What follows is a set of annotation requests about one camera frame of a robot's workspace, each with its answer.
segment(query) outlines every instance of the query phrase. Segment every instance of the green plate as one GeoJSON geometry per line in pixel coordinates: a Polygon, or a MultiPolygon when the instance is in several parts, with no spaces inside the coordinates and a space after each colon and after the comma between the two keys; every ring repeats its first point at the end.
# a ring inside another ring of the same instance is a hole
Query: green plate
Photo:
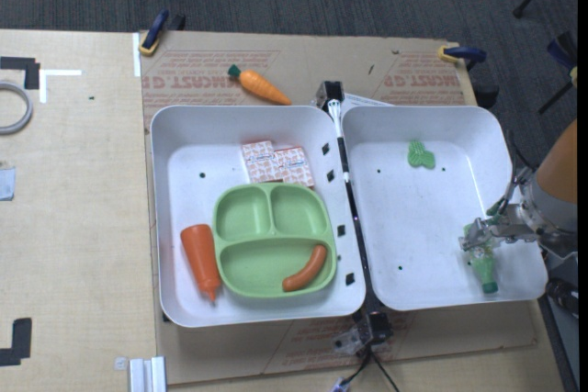
{"type": "Polygon", "coordinates": [[[303,185],[235,186],[214,208],[212,231],[220,277],[245,297],[291,297],[327,286],[336,268],[331,222],[319,196],[303,185]],[[297,291],[282,289],[318,244],[327,249],[321,271],[297,291]]]}

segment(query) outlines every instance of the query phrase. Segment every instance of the metal ring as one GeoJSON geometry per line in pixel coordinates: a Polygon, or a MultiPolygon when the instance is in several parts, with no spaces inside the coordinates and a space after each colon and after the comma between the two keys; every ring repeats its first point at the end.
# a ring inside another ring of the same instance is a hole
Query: metal ring
{"type": "Polygon", "coordinates": [[[14,92],[17,95],[20,95],[20,97],[25,100],[25,103],[27,104],[27,111],[25,111],[25,115],[15,124],[10,126],[0,126],[0,136],[5,136],[7,134],[14,134],[15,132],[19,132],[27,125],[27,123],[30,121],[30,117],[33,114],[33,102],[31,101],[27,92],[25,92],[25,89],[19,87],[18,85],[14,85],[9,82],[0,82],[0,90],[8,90],[10,92],[14,92]]]}

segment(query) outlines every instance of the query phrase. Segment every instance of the carrot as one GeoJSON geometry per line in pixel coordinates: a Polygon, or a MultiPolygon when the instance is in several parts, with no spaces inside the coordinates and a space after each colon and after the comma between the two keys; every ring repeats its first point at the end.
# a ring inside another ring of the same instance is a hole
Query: carrot
{"type": "Polygon", "coordinates": [[[229,69],[229,75],[235,76],[241,82],[243,88],[249,90],[269,101],[279,103],[280,105],[291,105],[290,99],[285,96],[275,85],[271,84],[261,73],[247,69],[241,71],[236,65],[229,69]]]}
{"type": "Polygon", "coordinates": [[[214,301],[216,290],[221,285],[219,267],[214,253],[214,240],[210,226],[197,224],[180,233],[187,260],[192,268],[198,289],[214,301]]]}
{"type": "Polygon", "coordinates": [[[327,249],[324,245],[321,245],[320,243],[315,245],[311,253],[311,258],[306,262],[304,267],[292,276],[284,278],[284,281],[282,281],[282,289],[289,292],[297,291],[305,287],[321,271],[326,257],[327,249]]]}

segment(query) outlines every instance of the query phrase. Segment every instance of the green bottle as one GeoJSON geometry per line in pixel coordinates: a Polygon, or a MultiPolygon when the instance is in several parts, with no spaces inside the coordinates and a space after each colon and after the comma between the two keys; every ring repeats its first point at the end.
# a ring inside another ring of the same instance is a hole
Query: green bottle
{"type": "Polygon", "coordinates": [[[472,247],[468,250],[469,264],[481,280],[481,288],[484,294],[493,294],[498,291],[498,285],[494,280],[494,250],[492,244],[487,241],[483,245],[472,247]]]}

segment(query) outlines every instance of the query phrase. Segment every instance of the red and white box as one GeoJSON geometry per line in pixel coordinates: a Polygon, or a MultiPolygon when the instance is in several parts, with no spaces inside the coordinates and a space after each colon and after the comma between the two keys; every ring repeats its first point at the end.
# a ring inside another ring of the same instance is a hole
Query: red and white box
{"type": "Polygon", "coordinates": [[[311,168],[301,147],[276,151],[277,166],[285,183],[314,186],[311,168]]]}
{"type": "Polygon", "coordinates": [[[282,180],[277,157],[271,141],[263,140],[241,146],[251,183],[282,180]]]}

